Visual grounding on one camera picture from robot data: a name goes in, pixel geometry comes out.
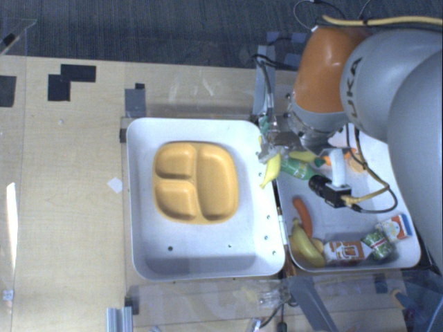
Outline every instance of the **wooden table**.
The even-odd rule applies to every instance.
[[[121,308],[126,293],[123,196],[108,186],[111,179],[122,179],[118,135],[125,89],[145,84],[148,110],[198,104],[246,117],[255,71],[13,56],[1,63],[17,75],[17,90],[26,87],[26,102],[17,98],[13,108],[1,109],[9,115],[9,129],[24,117],[17,127],[24,141],[12,331],[104,331],[106,309]],[[96,66],[96,82],[73,82],[70,102],[49,102],[48,75],[60,74],[61,64]],[[14,65],[26,67],[14,70]],[[280,92],[290,90],[292,82],[292,74],[277,74]],[[398,309],[379,310],[377,321],[364,311],[333,318],[342,328],[372,321],[374,331],[405,331]],[[286,320],[289,331],[310,331],[300,313]],[[245,331],[248,322],[159,327],[162,332]],[[263,331],[273,331],[272,326]]]

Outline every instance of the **wooden surface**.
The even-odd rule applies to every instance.
[[[19,58],[7,58],[18,65]],[[95,65],[97,80],[72,83],[70,102],[49,102],[48,74],[60,74],[63,63]],[[252,107],[255,71],[27,58],[26,75],[15,72],[21,80],[26,76],[26,103],[5,111],[25,111],[12,331],[105,331],[106,309],[123,306],[125,260],[130,264],[123,193],[107,184],[113,178],[124,180],[118,134],[125,89],[145,84],[151,116],[218,110],[244,118]],[[278,76],[282,92],[291,88],[292,77]],[[166,320],[175,314],[164,313]],[[404,331],[399,310],[379,313],[384,326],[393,322],[374,331]],[[341,326],[350,326],[349,315],[337,314]],[[371,318],[353,314],[352,321]],[[309,331],[300,311],[288,318],[289,331]],[[159,327],[162,332],[244,331],[248,321]]]

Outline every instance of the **carrot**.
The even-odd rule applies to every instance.
[[[292,205],[297,210],[300,220],[302,221],[301,227],[306,232],[309,238],[312,238],[312,220],[305,203],[301,198],[292,199]]]

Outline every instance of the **yellow tray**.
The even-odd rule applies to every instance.
[[[237,211],[237,171],[219,145],[170,142],[157,151],[152,169],[155,206],[169,220],[222,223]]]

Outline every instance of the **green bottle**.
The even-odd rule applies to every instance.
[[[309,180],[317,174],[308,163],[295,158],[283,158],[280,170],[300,180]]]

